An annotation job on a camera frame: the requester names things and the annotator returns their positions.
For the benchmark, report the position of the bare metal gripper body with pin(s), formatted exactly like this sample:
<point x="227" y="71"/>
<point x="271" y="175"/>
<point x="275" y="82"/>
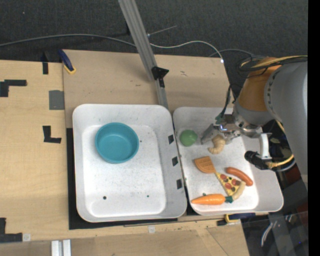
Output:
<point x="231" y="125"/>

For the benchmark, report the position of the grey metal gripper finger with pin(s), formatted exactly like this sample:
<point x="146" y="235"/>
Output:
<point x="209" y="133"/>
<point x="232" y="138"/>

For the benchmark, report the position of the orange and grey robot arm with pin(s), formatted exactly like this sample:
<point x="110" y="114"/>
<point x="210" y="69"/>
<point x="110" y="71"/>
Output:
<point x="285" y="95"/>

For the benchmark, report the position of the beige croissant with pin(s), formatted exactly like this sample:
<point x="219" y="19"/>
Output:
<point x="217" y="146"/>

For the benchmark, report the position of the green ball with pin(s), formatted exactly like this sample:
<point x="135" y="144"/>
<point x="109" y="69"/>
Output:
<point x="188" y="138"/>

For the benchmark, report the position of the white plastic tray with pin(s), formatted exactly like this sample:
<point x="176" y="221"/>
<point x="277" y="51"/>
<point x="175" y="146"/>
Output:
<point x="130" y="180"/>
<point x="225" y="160"/>

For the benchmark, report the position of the orange biscuit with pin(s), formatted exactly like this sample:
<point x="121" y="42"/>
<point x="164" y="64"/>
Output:
<point x="205" y="165"/>

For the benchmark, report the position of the orange sausage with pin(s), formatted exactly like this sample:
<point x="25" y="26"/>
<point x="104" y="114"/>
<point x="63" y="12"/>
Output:
<point x="240" y="176"/>

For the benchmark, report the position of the pizza slice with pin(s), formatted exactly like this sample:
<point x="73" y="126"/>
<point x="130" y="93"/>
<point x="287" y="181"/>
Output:
<point x="230" y="186"/>

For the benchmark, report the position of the orange carrot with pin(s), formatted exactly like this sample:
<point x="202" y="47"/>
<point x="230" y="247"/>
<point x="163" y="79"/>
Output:
<point x="210" y="199"/>

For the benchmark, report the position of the teal bowl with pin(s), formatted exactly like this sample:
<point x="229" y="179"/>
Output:
<point x="116" y="143"/>

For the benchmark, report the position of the pale wood board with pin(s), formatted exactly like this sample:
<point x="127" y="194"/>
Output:
<point x="112" y="80"/>

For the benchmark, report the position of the black cylinder on white bracket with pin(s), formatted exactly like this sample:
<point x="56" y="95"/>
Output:
<point x="257" y="160"/>

